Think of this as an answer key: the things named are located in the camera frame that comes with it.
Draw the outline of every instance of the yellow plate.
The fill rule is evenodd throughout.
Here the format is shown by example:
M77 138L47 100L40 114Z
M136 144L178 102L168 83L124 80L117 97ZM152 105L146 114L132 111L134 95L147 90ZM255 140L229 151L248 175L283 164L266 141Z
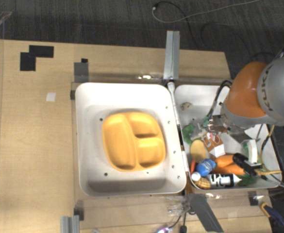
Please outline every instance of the yellow plate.
M111 166L119 171L155 167L166 156L165 141L158 122L142 112L109 116L102 126L103 144Z

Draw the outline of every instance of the dark floor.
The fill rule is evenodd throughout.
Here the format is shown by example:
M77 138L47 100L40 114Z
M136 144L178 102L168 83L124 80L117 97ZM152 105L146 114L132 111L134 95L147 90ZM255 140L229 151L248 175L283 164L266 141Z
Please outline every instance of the dark floor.
M249 61L270 62L284 46L284 0L261 0L190 17L189 24L155 20L152 7L160 1L0 0L0 12L13 12L5 22L6 39L164 48L166 30L179 30L182 49L224 51L232 78ZM164 1L190 15L251 0ZM183 17L167 3L160 3L154 13L162 20ZM284 169L284 128L275 136ZM278 201L274 206L284 213L284 200Z

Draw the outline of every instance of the wooden table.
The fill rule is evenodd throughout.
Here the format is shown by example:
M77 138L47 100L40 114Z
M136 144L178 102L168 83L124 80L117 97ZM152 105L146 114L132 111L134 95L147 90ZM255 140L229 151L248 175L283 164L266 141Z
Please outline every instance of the wooden table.
M20 53L29 45L54 46L54 57L37 58L36 71L20 71ZM162 74L165 50L0 40L0 233L60 232L61 216L73 214L70 90L74 62L81 58L96 74ZM224 53L190 50L180 51L180 76L230 78ZM46 101L50 92L56 93L54 102ZM261 195L269 201L267 191ZM214 212L226 232L271 232L267 217L247 200L225 210L216 206ZM204 232L197 218L186 224L188 233ZM99 230L147 233L161 225Z

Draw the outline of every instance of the blue bottle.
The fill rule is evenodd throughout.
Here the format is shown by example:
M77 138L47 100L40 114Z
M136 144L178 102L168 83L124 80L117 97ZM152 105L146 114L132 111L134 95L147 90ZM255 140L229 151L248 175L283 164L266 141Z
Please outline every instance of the blue bottle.
M196 171L202 176L207 176L214 168L216 167L216 163L210 159L204 159L201 161L197 167Z

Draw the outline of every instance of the white bottle cap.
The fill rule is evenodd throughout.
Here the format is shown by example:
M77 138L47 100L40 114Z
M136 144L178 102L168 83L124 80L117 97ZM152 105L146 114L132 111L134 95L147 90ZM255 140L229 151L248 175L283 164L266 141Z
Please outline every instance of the white bottle cap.
M193 174L191 175L191 179L197 182L199 179L201 179L201 175L198 172L193 172Z

